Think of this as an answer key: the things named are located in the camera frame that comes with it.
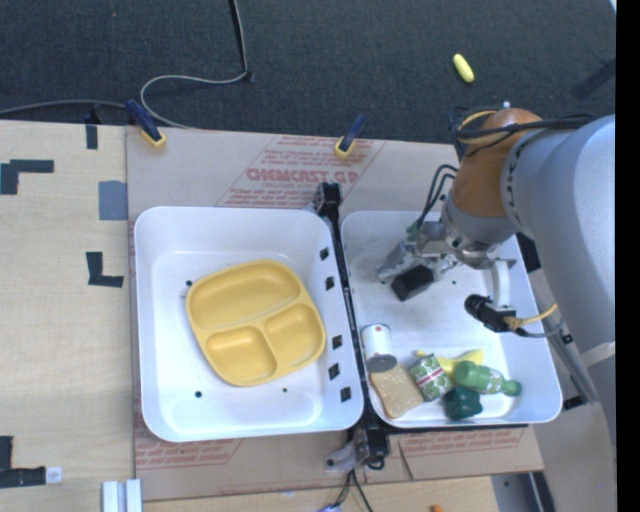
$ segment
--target cardboard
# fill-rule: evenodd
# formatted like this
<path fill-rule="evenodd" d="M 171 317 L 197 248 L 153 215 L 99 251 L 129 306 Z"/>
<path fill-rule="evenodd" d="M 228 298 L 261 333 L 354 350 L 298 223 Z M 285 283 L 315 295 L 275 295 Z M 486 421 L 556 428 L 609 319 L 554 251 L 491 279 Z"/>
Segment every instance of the cardboard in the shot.
<path fill-rule="evenodd" d="M 154 206 L 307 207 L 321 182 L 341 184 L 341 216 L 362 209 L 420 210 L 431 176 L 457 165 L 452 146 L 358 140 L 350 158 L 335 140 L 237 132 L 165 130 L 157 149 L 127 131 L 135 465 L 145 500 L 337 487 L 324 457 L 346 442 L 343 432 L 173 444 L 153 436 L 140 412 L 136 369 L 135 220 Z M 366 483 L 408 482 L 540 470 L 531 427 L 393 435 L 384 468 Z"/>

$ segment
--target silver can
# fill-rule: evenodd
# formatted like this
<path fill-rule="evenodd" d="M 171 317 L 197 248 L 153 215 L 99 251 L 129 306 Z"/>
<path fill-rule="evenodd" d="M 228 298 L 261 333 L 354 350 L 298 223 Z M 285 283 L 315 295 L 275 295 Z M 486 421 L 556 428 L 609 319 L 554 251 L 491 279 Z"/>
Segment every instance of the silver can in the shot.
<path fill-rule="evenodd" d="M 362 329 L 360 340 L 364 348 L 367 370 L 381 373 L 391 370 L 398 360 L 392 353 L 391 329 L 384 324 L 372 324 Z"/>

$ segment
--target toy banana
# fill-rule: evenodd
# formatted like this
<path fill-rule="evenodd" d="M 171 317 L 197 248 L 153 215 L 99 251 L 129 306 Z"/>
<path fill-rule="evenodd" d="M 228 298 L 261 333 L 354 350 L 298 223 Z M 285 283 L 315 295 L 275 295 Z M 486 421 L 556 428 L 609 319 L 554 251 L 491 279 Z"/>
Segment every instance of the toy banana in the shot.
<path fill-rule="evenodd" d="M 422 350 L 418 350 L 416 351 L 416 355 L 418 357 L 424 357 L 427 354 Z M 455 369 L 456 364 L 458 364 L 460 361 L 472 361 L 475 364 L 482 364 L 483 357 L 484 357 L 484 353 L 481 348 L 468 350 L 464 354 L 455 358 L 440 357 L 436 355 L 436 359 L 438 360 L 438 363 L 440 363 L 440 366 L 442 366 L 444 373 L 446 373 L 448 377 L 451 377 L 453 375 L 453 370 Z"/>

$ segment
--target plastic tray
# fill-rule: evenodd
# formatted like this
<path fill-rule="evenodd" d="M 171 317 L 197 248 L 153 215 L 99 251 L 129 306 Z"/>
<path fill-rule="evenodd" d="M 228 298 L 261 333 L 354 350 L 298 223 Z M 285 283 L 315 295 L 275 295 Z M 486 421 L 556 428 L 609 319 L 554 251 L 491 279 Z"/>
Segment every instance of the plastic tray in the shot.
<path fill-rule="evenodd" d="M 546 338 L 522 338 L 512 333 L 496 334 L 464 310 L 467 296 L 493 295 L 489 271 L 456 267 L 426 291 L 401 302 L 390 283 L 377 278 L 377 269 L 404 237 L 405 229 L 419 212 L 360 211 L 345 218 L 342 239 L 360 328 L 381 323 L 389 326 L 393 354 L 405 366 L 415 360 L 415 352 L 457 357 L 467 350 L 483 350 L 483 363 L 500 370 L 523 386 L 517 398 L 502 394 L 482 397 L 483 412 L 463 421 L 444 414 L 442 401 L 425 402 L 399 418 L 389 418 L 378 394 L 371 387 L 376 413 L 398 428 L 459 427 L 460 425 L 506 425 L 544 423 L 555 418 L 562 407 L 562 393 Z M 427 220 L 436 220 L 431 215 Z M 526 270 L 515 237 L 497 256 L 517 260 L 509 271 L 511 303 L 518 316 L 538 314 Z M 538 323 L 527 326 L 542 332 Z"/>
<path fill-rule="evenodd" d="M 331 233 L 306 210 L 157 207 L 134 229 L 142 414 L 174 442 L 344 430 L 363 410 Z M 326 348 L 255 386 L 220 378 L 186 312 L 201 278 L 266 259 L 291 269 L 322 319 Z"/>
<path fill-rule="evenodd" d="M 207 361 L 236 386 L 300 370 L 326 345 L 307 289 L 278 261 L 252 261 L 203 277 L 189 289 L 186 310 Z"/>

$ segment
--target green bottle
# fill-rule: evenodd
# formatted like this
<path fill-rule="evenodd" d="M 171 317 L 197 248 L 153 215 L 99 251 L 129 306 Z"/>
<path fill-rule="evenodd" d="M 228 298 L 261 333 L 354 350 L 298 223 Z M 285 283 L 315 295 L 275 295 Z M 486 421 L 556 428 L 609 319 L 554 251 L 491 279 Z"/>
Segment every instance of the green bottle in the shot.
<path fill-rule="evenodd" d="M 517 380 L 507 380 L 493 368 L 480 366 L 472 361 L 460 361 L 453 372 L 456 384 L 475 389 L 478 393 L 504 393 L 507 396 L 518 396 L 522 392 L 522 384 Z"/>

